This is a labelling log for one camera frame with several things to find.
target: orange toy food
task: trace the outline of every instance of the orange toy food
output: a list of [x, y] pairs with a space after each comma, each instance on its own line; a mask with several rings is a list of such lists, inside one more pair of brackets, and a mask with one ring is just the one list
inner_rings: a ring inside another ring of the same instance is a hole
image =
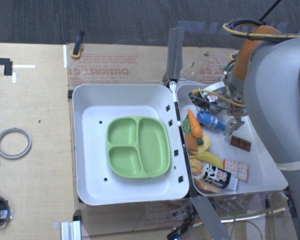
[[190, 109], [188, 109], [188, 120], [192, 136], [196, 138], [198, 145], [202, 145], [204, 142], [202, 140], [203, 131], [201, 125]]

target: toy banana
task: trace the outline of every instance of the toy banana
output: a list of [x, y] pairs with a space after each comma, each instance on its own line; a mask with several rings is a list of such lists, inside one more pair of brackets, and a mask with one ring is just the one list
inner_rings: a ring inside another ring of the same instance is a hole
[[193, 155], [189, 155], [190, 159], [198, 159], [201, 160], [203, 162], [206, 162], [210, 165], [213, 165], [215, 167], [218, 167], [219, 169], [223, 170], [224, 169], [224, 165], [222, 163], [222, 161], [219, 159], [219, 157], [217, 157], [216, 155], [205, 151], [201, 154], [193, 154]]

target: dark floor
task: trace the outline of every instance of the dark floor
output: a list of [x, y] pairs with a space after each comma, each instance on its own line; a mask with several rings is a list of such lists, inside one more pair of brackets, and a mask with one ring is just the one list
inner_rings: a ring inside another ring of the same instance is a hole
[[[0, 43], [167, 46], [169, 28], [185, 27], [183, 46], [238, 49], [222, 25], [259, 19], [276, 0], [0, 0]], [[282, 0], [265, 18], [282, 33], [300, 30], [300, 0]]]

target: white ring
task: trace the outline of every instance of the white ring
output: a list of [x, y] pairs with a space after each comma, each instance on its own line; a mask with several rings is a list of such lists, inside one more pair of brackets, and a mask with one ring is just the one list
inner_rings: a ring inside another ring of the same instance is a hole
[[19, 158], [23, 157], [25, 154], [27, 154], [31, 147], [31, 138], [30, 138], [29, 133], [27, 131], [25, 131], [24, 129], [18, 128], [18, 127], [8, 128], [8, 129], [5, 129], [2, 132], [0, 132], [0, 141], [5, 135], [7, 135], [8, 133], [13, 133], [13, 132], [18, 132], [18, 133], [23, 134], [28, 140], [28, 146], [25, 148], [25, 150], [23, 152], [21, 152], [20, 154], [17, 154], [17, 155], [6, 154], [0, 148], [0, 155], [5, 159], [19, 159]]

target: blue bottle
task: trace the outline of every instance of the blue bottle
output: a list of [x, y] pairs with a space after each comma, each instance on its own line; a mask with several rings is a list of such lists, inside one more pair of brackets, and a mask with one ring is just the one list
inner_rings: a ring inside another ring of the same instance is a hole
[[223, 124], [219, 118], [205, 113], [203, 110], [200, 110], [196, 115], [196, 119], [200, 124], [213, 129], [213, 130], [222, 130], [223, 132], [226, 130], [226, 125]]

